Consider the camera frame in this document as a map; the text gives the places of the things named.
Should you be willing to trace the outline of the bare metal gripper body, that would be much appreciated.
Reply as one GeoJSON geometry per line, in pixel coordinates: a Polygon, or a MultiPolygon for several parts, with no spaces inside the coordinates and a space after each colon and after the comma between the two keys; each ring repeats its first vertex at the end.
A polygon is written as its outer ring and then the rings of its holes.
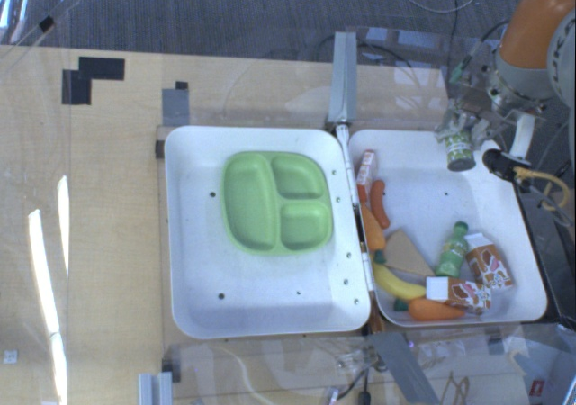
{"type": "Polygon", "coordinates": [[[455,92],[454,109],[492,128],[514,126],[524,114],[539,114],[545,103],[545,94],[519,91],[496,70],[464,71],[452,76],[449,85],[455,92]]]}

